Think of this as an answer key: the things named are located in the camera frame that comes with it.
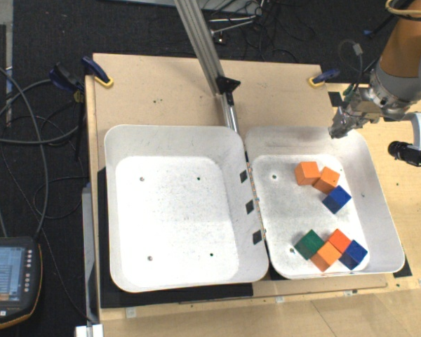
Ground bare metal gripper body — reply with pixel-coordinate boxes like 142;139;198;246
339;86;413;124

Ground orange cube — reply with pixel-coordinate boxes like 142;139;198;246
312;166;341;195
294;161;321;187
309;241;343;273
327;228;353;255

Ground blue cube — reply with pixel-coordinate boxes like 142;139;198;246
321;185;353;215
338;239;369;271

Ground white plastic tray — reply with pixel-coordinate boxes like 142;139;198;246
103;124;269;293
244;125;406;280

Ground green cube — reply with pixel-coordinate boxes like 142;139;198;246
293;229;326;261

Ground pale wood board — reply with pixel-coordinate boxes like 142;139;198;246
92;52;389;322

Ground black cylinder on white bracket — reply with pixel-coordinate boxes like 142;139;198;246
387;112;421;168

